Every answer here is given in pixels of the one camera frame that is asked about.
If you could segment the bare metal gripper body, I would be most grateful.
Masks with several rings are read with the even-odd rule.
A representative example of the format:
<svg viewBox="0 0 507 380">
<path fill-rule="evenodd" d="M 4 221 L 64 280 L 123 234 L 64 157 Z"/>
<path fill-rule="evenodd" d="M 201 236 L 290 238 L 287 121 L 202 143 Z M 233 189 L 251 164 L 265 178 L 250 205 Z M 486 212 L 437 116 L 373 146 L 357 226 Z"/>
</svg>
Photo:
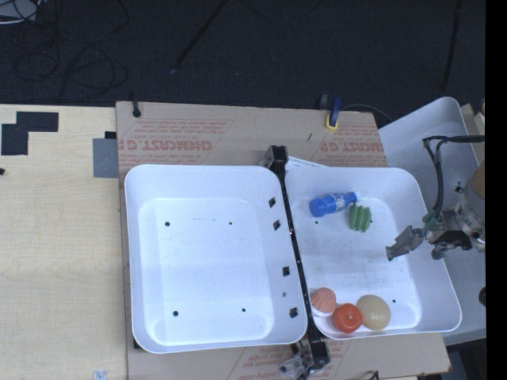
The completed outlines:
<svg viewBox="0 0 507 380">
<path fill-rule="evenodd" d="M 444 209 L 435 202 L 424 217 L 426 240 L 433 253 L 452 249 L 486 251 L 485 201 L 471 203 L 459 200 L 453 208 Z"/>
</svg>

